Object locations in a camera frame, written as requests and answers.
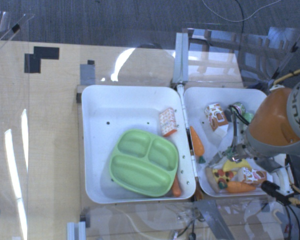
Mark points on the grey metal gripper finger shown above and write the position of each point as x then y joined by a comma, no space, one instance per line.
216,159

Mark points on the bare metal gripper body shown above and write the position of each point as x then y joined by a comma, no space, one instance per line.
241,152

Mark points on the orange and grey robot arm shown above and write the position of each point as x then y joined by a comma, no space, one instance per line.
272,124

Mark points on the yellow banana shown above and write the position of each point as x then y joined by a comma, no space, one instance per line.
233,166

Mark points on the pizza slice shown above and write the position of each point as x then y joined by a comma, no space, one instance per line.
221,177

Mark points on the white carton with sausage print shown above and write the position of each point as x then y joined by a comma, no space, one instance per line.
252,176

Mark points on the orange carrot with green top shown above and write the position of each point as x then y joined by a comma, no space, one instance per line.
197,141

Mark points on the long orange carrot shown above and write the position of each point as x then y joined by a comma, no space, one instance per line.
240,187

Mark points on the brown and white carton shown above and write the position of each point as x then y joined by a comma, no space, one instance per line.
216,117

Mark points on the green can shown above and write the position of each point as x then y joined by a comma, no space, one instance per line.
241,107

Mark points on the small orange carrot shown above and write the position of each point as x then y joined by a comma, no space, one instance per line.
176,189

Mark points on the white plastic tray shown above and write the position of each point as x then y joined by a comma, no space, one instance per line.
240,96
130,109

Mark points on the orange and white carton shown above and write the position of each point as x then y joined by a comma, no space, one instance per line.
168,121

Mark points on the thin black and white rod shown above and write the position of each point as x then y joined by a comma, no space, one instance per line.
183,104

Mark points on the green divided plate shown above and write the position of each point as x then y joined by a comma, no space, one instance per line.
142,164

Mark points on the black cylinder on white bracket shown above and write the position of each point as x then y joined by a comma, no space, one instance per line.
273,189

